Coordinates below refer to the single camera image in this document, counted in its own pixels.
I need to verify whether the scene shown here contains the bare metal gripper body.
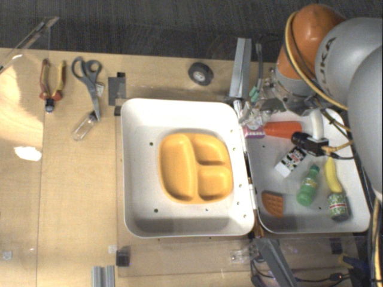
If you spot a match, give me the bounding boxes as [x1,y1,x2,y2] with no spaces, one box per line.
[259,79,303,115]

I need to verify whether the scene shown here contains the pink and white carton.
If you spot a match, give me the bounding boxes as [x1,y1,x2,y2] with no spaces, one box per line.
[241,117,266,139]

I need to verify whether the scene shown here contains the orange carrot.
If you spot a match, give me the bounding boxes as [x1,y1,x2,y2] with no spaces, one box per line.
[263,121,303,139]

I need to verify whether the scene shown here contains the white carton with black print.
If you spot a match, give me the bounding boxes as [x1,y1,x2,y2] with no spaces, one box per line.
[274,146,309,178]

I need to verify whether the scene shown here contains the black tape roll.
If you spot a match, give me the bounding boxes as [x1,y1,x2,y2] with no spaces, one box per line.
[187,62,214,86]

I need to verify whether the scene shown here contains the green plastic bottle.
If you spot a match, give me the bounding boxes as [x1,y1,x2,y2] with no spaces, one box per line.
[296,164,320,206]

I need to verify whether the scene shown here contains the orange waffle biscuit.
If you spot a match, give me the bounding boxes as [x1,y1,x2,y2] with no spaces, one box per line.
[261,191,285,218]

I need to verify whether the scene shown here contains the yellow banana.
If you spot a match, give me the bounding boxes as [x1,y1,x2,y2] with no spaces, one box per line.
[324,156,344,194]

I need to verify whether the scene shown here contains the orange divided plate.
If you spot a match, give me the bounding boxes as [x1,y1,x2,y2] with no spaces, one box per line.
[158,132,234,204]

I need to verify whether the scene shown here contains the white plastic tray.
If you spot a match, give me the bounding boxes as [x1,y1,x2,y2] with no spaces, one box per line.
[245,106,372,235]
[120,97,256,239]

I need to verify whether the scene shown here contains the green and white can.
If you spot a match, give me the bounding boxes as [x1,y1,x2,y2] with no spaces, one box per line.
[327,192,351,222]

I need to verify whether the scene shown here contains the clear plastic bottle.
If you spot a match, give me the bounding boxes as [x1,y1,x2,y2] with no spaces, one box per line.
[71,112,98,142]

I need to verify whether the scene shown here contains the red and yellow pliers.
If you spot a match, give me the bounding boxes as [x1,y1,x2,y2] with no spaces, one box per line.
[39,59,67,113]

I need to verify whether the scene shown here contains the grey handled scissors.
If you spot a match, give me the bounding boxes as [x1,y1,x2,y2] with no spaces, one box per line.
[71,57,103,122]

